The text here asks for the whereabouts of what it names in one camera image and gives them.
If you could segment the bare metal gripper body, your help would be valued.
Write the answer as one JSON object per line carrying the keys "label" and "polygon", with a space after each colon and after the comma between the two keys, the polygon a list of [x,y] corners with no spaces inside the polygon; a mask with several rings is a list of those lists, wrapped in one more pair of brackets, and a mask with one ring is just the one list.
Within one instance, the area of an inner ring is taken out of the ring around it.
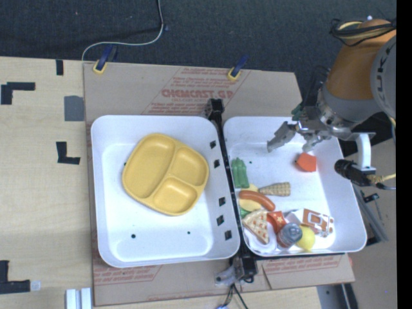
{"label": "bare metal gripper body", "polygon": [[347,139],[355,123],[342,118],[329,106],[297,106],[295,108],[296,131],[307,142],[320,142],[337,137]]}

